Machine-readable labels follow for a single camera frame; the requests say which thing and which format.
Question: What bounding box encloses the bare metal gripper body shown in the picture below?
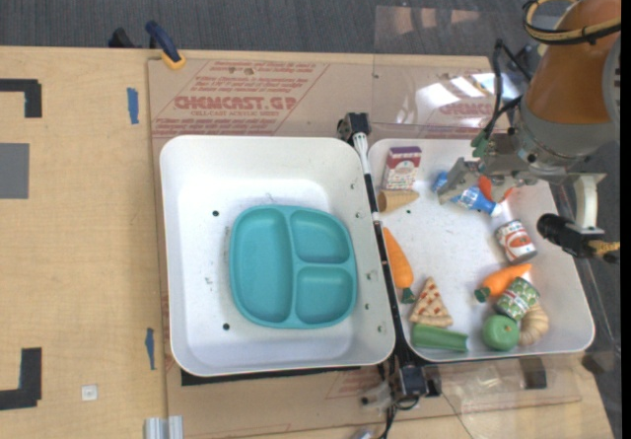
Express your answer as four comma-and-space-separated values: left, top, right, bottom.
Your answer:
476, 132, 593, 187

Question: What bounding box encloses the blue and white bottle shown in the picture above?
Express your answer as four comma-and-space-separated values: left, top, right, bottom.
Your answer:
432, 171, 504, 218

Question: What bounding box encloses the small orange toy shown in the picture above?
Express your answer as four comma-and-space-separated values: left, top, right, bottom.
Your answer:
477, 175, 515, 203

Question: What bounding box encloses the white and red carton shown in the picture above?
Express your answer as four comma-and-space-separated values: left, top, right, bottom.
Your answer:
381, 145, 424, 192

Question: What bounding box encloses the white plastic tray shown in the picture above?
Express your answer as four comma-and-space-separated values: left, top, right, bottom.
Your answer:
367, 137, 596, 363
159, 134, 397, 378

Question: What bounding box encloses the tan ice cream cone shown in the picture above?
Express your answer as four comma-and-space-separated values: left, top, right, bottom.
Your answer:
377, 188, 421, 214

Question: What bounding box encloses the red and white can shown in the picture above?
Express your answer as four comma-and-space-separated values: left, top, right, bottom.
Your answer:
494, 219, 538, 264

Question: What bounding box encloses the thin black and white rod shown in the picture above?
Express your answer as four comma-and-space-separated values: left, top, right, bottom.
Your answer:
352, 130, 411, 365

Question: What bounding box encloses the orange carrot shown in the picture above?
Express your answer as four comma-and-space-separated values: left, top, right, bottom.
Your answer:
473, 262, 533, 304
382, 226, 418, 305

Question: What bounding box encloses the pizza slice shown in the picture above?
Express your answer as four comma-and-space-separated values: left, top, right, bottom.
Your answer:
407, 276, 455, 329

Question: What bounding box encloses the green and white can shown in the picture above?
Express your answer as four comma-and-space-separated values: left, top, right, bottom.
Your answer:
494, 276, 541, 323

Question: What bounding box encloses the green apple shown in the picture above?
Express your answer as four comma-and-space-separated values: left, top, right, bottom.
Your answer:
480, 313, 522, 353

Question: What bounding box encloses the green celery stick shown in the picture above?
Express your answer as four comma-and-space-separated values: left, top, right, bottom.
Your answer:
410, 323, 470, 354

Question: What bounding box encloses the tan croissant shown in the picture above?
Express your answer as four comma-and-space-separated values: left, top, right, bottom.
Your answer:
517, 303, 550, 348

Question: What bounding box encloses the teal divided plate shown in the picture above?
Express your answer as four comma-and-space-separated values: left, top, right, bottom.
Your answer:
228, 204, 359, 330

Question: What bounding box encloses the brown cardboard board, red print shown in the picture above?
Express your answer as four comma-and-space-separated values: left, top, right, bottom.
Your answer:
146, 49, 584, 439

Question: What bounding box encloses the black cylinder on white bracket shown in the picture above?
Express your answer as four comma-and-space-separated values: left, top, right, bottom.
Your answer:
535, 173, 608, 259

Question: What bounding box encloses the black block with thin wires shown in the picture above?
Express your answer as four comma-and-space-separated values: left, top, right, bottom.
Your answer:
337, 111, 373, 141
395, 364, 443, 400

